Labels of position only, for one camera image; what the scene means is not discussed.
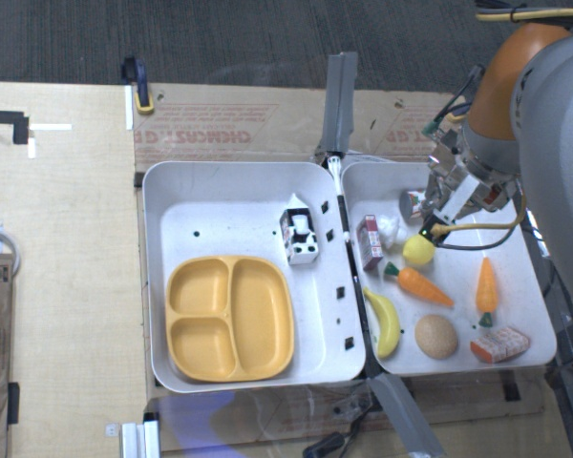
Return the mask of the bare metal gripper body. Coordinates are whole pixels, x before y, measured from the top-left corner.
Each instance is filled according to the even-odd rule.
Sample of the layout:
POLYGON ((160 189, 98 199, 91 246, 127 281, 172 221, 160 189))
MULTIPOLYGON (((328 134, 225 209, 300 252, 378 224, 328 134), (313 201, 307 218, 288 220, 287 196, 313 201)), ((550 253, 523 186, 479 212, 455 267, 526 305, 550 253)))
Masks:
POLYGON ((429 155, 441 202, 430 214, 473 214, 502 209, 515 194, 515 142, 471 129, 450 130, 429 155))

